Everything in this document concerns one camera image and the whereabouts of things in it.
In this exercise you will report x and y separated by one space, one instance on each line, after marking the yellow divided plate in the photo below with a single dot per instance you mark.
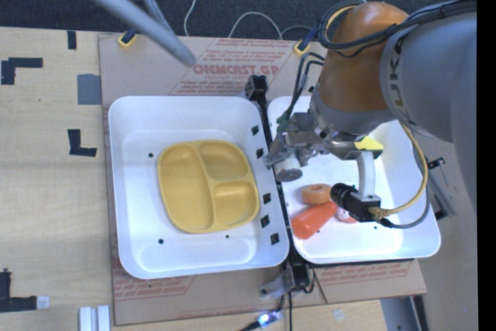
186 186

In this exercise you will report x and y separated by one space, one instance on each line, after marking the black cylinder on white bracket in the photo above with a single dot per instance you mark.
362 205

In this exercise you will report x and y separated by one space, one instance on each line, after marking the white plastic tray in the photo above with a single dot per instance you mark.
135 182
368 244

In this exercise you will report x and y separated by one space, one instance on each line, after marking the pink and white round piece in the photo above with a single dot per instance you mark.
341 214

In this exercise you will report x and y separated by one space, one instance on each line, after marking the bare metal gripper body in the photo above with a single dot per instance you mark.
306 129

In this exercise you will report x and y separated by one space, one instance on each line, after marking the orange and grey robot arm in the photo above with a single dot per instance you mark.
426 81

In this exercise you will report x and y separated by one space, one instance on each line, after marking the orange doughnut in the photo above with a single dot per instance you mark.
308 194

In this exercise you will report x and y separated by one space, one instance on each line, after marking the brown cardboard board red print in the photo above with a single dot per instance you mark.
232 62

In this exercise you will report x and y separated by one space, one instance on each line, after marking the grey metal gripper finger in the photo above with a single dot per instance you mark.
276 154
306 156

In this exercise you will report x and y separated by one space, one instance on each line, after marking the orange carrot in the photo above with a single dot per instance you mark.
310 223

